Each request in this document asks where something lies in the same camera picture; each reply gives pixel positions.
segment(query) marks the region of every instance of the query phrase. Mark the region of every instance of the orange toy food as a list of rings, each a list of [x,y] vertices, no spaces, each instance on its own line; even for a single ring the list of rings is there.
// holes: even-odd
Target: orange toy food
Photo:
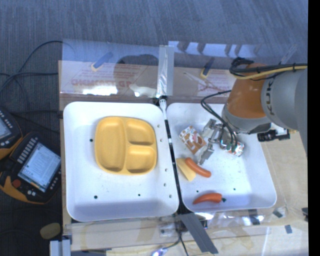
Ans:
[[[222,201],[222,194],[220,193],[208,193],[203,194],[196,198],[192,204],[199,204],[202,202],[213,202],[213,203],[220,203]]]
[[[184,161],[185,161],[186,165],[190,169],[192,169],[195,173],[197,173],[197,174],[199,174],[199,175],[201,175],[203,177],[206,177],[206,178],[209,178],[211,176],[211,172],[210,171],[201,168],[190,157],[187,157]]]

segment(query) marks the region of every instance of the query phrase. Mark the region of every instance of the empty white tray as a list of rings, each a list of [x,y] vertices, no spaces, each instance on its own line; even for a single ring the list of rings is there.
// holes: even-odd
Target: empty white tray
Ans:
[[[147,174],[102,170],[95,159],[98,122],[108,116],[138,118],[154,129],[157,162]],[[63,111],[66,208],[79,222],[160,217],[176,212],[177,187],[161,110],[147,103],[73,102]]]
[[[221,115],[223,104],[210,104]],[[172,144],[175,158],[191,157],[198,161],[200,151],[195,155],[179,138],[179,133],[192,125],[199,133],[209,119],[216,118],[199,103],[173,103],[167,108]],[[178,169],[182,200],[193,212],[215,212],[227,210],[258,209],[272,207],[277,200],[276,190],[270,171],[256,134],[240,134],[238,140],[244,143],[242,156],[234,156],[214,144],[214,152],[203,164],[203,168],[212,172],[210,178],[196,175],[188,181]],[[218,192],[225,202],[202,202],[192,204],[197,197]]]

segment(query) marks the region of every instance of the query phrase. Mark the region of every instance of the emergency stop button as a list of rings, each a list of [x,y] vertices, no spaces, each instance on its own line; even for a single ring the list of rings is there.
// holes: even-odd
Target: emergency stop button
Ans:
[[[13,182],[12,182],[12,185],[17,189],[21,186],[21,181],[19,179],[15,179]]]

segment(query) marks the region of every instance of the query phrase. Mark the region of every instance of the dark fabric background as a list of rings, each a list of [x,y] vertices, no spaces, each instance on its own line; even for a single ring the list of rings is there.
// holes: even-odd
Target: dark fabric background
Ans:
[[[1,0],[0,73],[14,74],[38,45],[89,40],[158,46],[168,41],[264,44],[277,64],[296,45],[290,63],[308,62],[307,0]],[[62,44],[46,44],[23,72],[58,72]],[[216,67],[228,69],[226,63]],[[7,77],[0,75],[2,85]],[[23,76],[0,92],[0,105],[19,113],[24,134],[42,133],[60,146],[58,76]],[[49,255],[41,227],[61,223],[61,192],[39,207],[0,191],[0,255]],[[8,230],[21,230],[3,234]]]

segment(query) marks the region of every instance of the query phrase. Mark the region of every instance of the yellow plate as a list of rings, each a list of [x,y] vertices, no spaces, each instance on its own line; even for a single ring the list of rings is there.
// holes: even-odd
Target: yellow plate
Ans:
[[[152,126],[144,120],[108,116],[95,130],[95,160],[108,173],[146,174],[157,163],[157,141]]]

